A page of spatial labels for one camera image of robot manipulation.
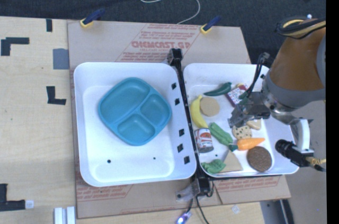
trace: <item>blue plate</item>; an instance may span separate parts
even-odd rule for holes
[[[172,116],[168,102],[148,83],[131,77],[99,102],[99,116],[120,139],[141,146],[155,138]]]

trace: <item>wooden table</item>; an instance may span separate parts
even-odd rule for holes
[[[68,49],[66,20],[0,17],[0,39],[29,37],[0,57],[0,183],[7,200],[33,200],[34,208],[0,212],[0,223],[52,223],[53,209],[76,205],[72,111],[68,69],[53,69],[52,51]],[[65,105],[47,103],[47,86]],[[204,207],[210,223],[263,224],[259,202]],[[204,223],[192,209],[189,223]],[[77,223],[174,223],[183,210],[80,219]]]

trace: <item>white tray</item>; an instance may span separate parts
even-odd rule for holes
[[[225,82],[232,82],[232,86],[239,83],[245,83],[248,86],[252,83],[256,65],[241,65],[241,64],[189,64],[184,69],[184,79],[186,93],[188,95],[189,104],[204,92],[208,92],[218,88]],[[267,67],[262,68],[262,74],[268,71]],[[255,84],[253,91],[261,89],[262,80],[259,78]],[[213,117],[204,116],[207,124],[215,122],[226,132],[231,133],[231,128],[228,125],[227,119],[231,117],[231,112],[234,109],[225,95],[217,96],[215,99],[220,105],[219,114]],[[221,174],[210,174],[212,177],[241,177],[241,176],[264,176],[264,175],[281,175],[291,174],[296,172],[299,167],[291,163],[290,160],[283,157],[275,149],[275,143],[279,139],[287,141],[294,141],[291,129],[282,122],[269,118],[262,120],[262,127],[260,130],[253,130],[253,137],[264,137],[265,141],[260,146],[265,147],[272,156],[272,167],[264,172],[258,172],[252,169],[247,160],[247,151],[235,150],[234,154],[239,159],[243,171],[228,172]],[[199,161],[201,163],[209,163],[214,159],[224,160],[227,155],[228,148],[220,144],[214,137],[212,137],[214,150],[209,153],[199,154]]]
[[[172,117],[149,143],[132,146],[101,121],[97,106],[117,83],[137,77],[170,104]],[[87,62],[74,71],[80,172],[92,186],[191,177],[197,167],[175,70],[161,63]]]

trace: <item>blue clamp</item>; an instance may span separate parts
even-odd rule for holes
[[[213,25],[216,25],[219,21],[221,20],[221,16],[216,16],[214,17],[211,21],[209,21],[207,24],[203,25],[201,28],[200,28],[200,31],[203,33],[203,34],[207,34]]]
[[[91,26],[93,24],[93,21],[95,20],[99,20],[101,18],[102,15],[104,15],[105,13],[105,9],[101,8],[97,11],[94,11],[93,13],[91,13],[89,16],[87,16],[86,18],[82,19],[80,21],[80,25],[83,28],[87,28],[89,26]]]

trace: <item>can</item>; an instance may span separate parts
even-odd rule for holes
[[[208,153],[209,151],[212,151],[214,149],[210,129],[200,128],[194,131],[194,136],[198,152]]]

